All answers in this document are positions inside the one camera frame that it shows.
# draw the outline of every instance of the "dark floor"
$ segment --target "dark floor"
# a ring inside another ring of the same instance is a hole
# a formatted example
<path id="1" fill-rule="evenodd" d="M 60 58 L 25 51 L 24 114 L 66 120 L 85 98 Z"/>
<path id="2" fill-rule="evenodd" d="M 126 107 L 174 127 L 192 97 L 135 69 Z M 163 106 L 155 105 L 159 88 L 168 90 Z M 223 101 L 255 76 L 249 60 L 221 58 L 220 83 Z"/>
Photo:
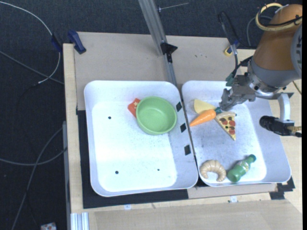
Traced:
<path id="1" fill-rule="evenodd" d="M 84 32 L 148 34 L 137 0 L 0 0 L 26 9 L 43 20 L 62 42 L 70 29 Z M 163 10 L 166 35 L 225 37 L 217 14 L 225 11 L 238 36 L 248 45 L 247 24 L 260 6 L 283 5 L 302 0 L 155 0 Z M 42 23 L 22 10 L 0 3 L 0 51 L 49 75 L 58 53 Z M 262 32 L 251 23 L 250 46 L 256 46 Z M 62 62 L 53 76 L 63 81 Z M 48 140 L 65 121 L 64 86 L 51 80 L 33 87 L 44 77 L 0 55 L 0 159 L 35 163 Z M 59 132 L 47 146 L 40 161 L 63 150 Z M 19 212 L 33 166 L 0 161 L 0 229 L 38 230 L 56 222 L 66 229 L 63 157 L 36 167 L 27 197 Z"/>

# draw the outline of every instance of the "orange toy carrot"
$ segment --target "orange toy carrot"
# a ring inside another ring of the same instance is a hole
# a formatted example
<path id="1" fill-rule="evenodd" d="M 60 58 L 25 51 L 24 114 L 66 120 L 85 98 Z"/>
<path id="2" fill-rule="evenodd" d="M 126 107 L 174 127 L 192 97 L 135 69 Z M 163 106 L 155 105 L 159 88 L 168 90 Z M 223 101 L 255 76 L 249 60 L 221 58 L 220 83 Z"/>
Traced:
<path id="1" fill-rule="evenodd" d="M 203 111 L 197 118 L 195 118 L 191 123 L 191 126 L 200 125 L 202 123 L 208 122 L 210 120 L 213 120 L 216 116 L 216 111 L 213 109 L 209 109 L 206 111 Z"/>

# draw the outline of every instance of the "white tray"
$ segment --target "white tray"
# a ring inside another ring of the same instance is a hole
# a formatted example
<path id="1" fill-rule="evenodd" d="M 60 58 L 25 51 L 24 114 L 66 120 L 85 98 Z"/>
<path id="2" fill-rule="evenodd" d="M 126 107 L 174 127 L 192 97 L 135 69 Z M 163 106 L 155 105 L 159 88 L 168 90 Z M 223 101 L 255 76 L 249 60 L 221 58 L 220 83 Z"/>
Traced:
<path id="1" fill-rule="evenodd" d="M 182 87 L 182 96 L 189 122 L 198 115 L 193 107 L 195 99 L 218 107 L 224 88 L 224 81 L 186 82 Z M 257 160 L 237 183 L 232 183 L 227 178 L 223 182 L 217 182 L 217 174 L 213 172 L 208 173 L 208 179 L 201 175 L 200 178 L 210 186 L 288 181 L 291 169 L 280 136 L 259 125 L 262 116 L 272 116 L 269 102 L 258 98 L 254 102 L 247 101 L 236 105 L 232 111 L 237 113 L 236 141 L 233 141 L 214 120 L 190 127 L 198 168 L 207 160 L 218 160 L 228 171 L 237 161 L 250 154 L 254 154 Z"/>
<path id="2" fill-rule="evenodd" d="M 168 134 L 144 133 L 128 105 L 158 96 L 177 110 Z M 84 89 L 92 188 L 101 196 L 186 189 L 198 180 L 178 89 L 164 81 L 101 81 Z"/>

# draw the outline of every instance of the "green plate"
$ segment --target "green plate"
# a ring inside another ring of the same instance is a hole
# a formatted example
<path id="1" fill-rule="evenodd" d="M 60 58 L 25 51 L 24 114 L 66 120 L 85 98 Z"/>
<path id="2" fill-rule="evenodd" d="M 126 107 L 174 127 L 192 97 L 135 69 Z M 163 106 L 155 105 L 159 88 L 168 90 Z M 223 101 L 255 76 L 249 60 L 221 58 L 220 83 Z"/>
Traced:
<path id="1" fill-rule="evenodd" d="M 141 130 L 150 135 L 169 132 L 177 121 L 173 106 L 167 100 L 156 96 L 146 97 L 139 102 L 136 117 Z"/>

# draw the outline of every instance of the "toy croissant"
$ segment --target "toy croissant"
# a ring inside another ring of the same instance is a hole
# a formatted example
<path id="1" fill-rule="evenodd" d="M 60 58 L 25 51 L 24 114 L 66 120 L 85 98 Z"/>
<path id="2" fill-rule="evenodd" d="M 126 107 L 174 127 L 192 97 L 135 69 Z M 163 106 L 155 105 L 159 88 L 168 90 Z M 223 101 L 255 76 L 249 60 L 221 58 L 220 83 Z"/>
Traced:
<path id="1" fill-rule="evenodd" d="M 218 182 L 222 182 L 226 178 L 226 170 L 220 164 L 218 160 L 208 160 L 203 163 L 200 167 L 201 175 L 208 179 L 207 172 L 215 172 L 218 174 L 218 178 L 216 179 Z"/>

